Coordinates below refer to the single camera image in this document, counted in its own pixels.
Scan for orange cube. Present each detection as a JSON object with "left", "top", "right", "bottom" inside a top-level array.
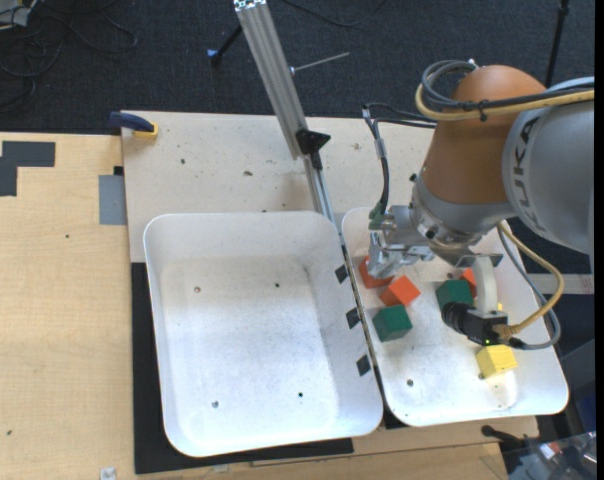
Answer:
[
  {"left": 357, "top": 256, "right": 395, "bottom": 290},
  {"left": 378, "top": 274, "right": 422, "bottom": 308},
  {"left": 460, "top": 267, "right": 479, "bottom": 299}
]

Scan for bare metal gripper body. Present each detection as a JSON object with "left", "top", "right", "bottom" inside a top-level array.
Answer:
[{"left": 369, "top": 204, "right": 485, "bottom": 268}]

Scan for pale flat board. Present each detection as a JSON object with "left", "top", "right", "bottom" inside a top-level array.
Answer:
[{"left": 119, "top": 110, "right": 542, "bottom": 469}]

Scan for black cylinder on white bracket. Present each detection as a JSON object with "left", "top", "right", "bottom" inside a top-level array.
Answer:
[{"left": 440, "top": 254, "right": 509, "bottom": 347}]

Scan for yellow cube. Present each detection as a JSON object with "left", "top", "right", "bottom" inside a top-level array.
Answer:
[{"left": 474, "top": 344, "right": 520, "bottom": 381}]

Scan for white plastic tray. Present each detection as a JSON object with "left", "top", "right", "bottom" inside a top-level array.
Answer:
[
  {"left": 142, "top": 210, "right": 385, "bottom": 459},
  {"left": 340, "top": 206, "right": 571, "bottom": 428}
]

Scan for green cube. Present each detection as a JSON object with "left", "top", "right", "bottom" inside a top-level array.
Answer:
[
  {"left": 434, "top": 278, "right": 475, "bottom": 313},
  {"left": 371, "top": 304, "right": 414, "bottom": 343}
]

